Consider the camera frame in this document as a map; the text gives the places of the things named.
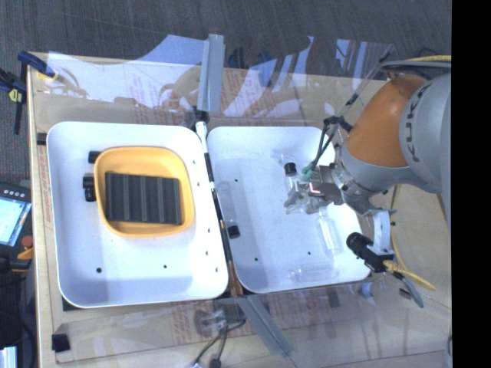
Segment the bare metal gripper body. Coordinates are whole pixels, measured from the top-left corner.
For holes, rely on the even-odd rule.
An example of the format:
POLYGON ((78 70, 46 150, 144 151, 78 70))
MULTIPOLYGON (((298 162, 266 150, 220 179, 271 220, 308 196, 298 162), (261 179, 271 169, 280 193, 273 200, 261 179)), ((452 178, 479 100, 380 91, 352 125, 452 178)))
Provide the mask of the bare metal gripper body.
POLYGON ((329 166, 316 166, 305 173, 308 182, 307 193, 310 206, 342 205, 344 199, 341 189, 333 178, 333 168, 329 166))

